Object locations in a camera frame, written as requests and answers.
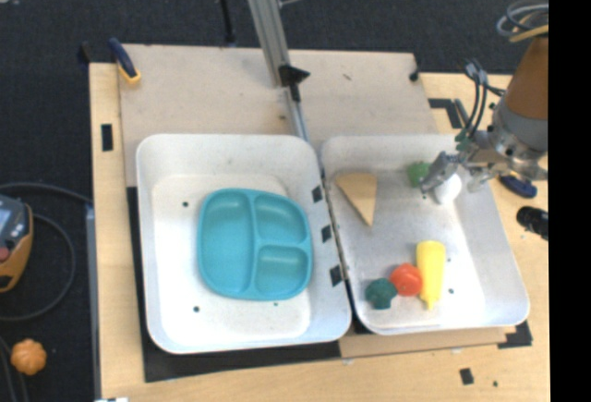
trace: black bracket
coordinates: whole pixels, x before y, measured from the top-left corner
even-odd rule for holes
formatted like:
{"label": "black bracket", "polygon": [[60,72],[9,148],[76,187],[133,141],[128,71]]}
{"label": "black bracket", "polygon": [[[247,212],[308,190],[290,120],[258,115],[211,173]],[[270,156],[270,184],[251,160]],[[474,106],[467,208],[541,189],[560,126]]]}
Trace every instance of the black bracket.
{"label": "black bracket", "polygon": [[299,84],[310,76],[309,72],[300,68],[292,67],[284,64],[279,66],[279,77],[281,78],[281,84],[284,87],[288,87],[292,95],[292,100],[299,103],[302,97],[299,94]]}
{"label": "black bracket", "polygon": [[431,108],[442,108],[447,112],[447,116],[450,118],[450,123],[452,123],[452,128],[454,129],[461,129],[462,128],[462,120],[458,115],[458,110],[456,109],[457,105],[453,103],[452,100],[447,98],[429,98],[428,105]]}
{"label": "black bracket", "polygon": [[527,320],[519,323],[515,326],[515,333],[507,335],[507,341],[505,343],[499,343],[497,347],[499,349],[506,349],[508,347],[531,347],[534,337],[529,331],[529,325]]}

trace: black mat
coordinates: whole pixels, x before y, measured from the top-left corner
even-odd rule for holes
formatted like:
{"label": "black mat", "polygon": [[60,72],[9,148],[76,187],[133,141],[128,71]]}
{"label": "black mat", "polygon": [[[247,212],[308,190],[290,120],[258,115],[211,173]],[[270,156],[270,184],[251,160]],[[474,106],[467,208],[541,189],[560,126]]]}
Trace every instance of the black mat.
{"label": "black mat", "polygon": [[[286,6],[282,19],[292,49],[412,52],[424,71],[460,71],[469,56],[490,73],[512,73],[525,45],[507,43],[494,25],[514,1],[308,0]],[[238,46],[258,46],[246,0],[228,4]],[[0,4],[0,182],[42,181],[91,195],[88,82],[77,52],[88,42],[91,59],[108,62],[106,42],[112,36],[123,43],[223,45],[220,2]],[[78,272],[58,309],[24,325],[0,324],[0,335],[10,344],[36,336],[49,348],[47,368],[27,380],[32,402],[86,402],[93,399],[93,391],[84,212],[78,204],[54,197],[23,198],[73,235]],[[55,252],[42,254],[53,246]],[[30,269],[11,311],[26,310],[25,304],[34,306],[52,296],[67,266],[60,249],[58,238],[40,226]],[[0,311],[6,300],[0,299]],[[0,400],[6,400],[1,382]]]}

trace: orange ball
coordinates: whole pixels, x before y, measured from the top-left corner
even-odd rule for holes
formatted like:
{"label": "orange ball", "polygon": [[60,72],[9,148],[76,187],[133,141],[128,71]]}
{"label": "orange ball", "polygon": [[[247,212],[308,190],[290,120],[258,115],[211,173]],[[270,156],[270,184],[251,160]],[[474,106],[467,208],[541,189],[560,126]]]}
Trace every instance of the orange ball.
{"label": "orange ball", "polygon": [[41,343],[30,338],[16,343],[12,347],[10,362],[17,371],[32,376],[45,367],[47,353]]}

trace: blue plate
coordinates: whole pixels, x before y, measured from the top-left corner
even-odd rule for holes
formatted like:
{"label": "blue plate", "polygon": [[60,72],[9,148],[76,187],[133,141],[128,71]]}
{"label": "blue plate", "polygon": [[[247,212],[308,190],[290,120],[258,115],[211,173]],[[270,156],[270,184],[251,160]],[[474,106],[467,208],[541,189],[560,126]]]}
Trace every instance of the blue plate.
{"label": "blue plate", "polygon": [[213,192],[199,212],[197,246],[201,277],[218,294],[282,300],[308,286],[308,220],[282,195],[254,189]]}

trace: aluminum extrusion bar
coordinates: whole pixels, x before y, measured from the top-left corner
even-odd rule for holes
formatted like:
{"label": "aluminum extrusion bar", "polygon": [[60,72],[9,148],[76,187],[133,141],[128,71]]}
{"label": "aluminum extrusion bar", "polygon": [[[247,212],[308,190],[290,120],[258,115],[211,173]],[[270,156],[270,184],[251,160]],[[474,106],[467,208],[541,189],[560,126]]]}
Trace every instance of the aluminum extrusion bar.
{"label": "aluminum extrusion bar", "polygon": [[[279,14],[279,4],[277,0],[248,0],[248,5],[259,36],[260,46],[265,55],[271,81],[276,87],[284,87],[279,67],[290,65],[290,61]],[[301,103],[294,100],[288,89],[285,89],[285,100],[295,134],[309,142]]]}

